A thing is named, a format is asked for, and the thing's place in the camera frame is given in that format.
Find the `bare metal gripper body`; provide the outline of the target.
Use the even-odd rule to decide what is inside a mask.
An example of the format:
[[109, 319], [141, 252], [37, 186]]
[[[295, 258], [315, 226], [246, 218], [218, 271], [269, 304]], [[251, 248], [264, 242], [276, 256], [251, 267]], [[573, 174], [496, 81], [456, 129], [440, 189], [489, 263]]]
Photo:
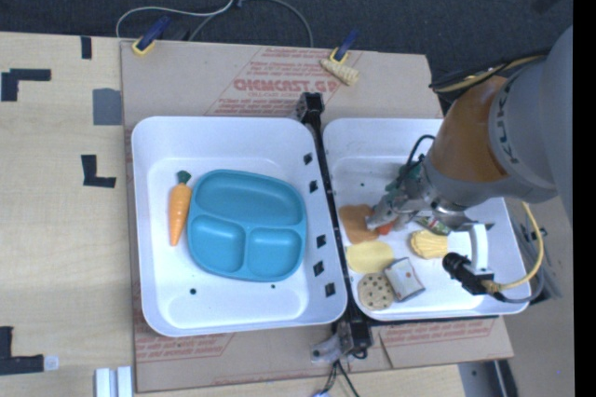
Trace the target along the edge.
[[394, 179], [378, 204], [389, 209], [389, 224], [404, 212], [412, 214], [411, 221], [416, 217], [434, 217], [447, 226], [461, 226], [467, 221], [466, 208], [441, 196], [424, 175]]

